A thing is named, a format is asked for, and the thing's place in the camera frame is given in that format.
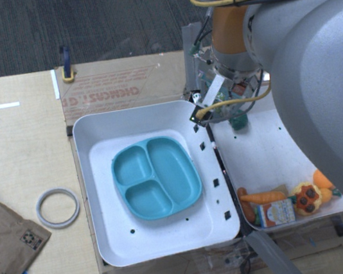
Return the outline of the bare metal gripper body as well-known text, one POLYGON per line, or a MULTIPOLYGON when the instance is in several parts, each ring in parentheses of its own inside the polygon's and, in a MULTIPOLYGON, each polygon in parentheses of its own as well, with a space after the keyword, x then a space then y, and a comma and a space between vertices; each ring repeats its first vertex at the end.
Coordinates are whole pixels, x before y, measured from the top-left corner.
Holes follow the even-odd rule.
POLYGON ((225 77, 216 67, 202 72, 207 106, 219 104, 210 111, 211 118, 249 112, 261 96, 262 70, 225 77))

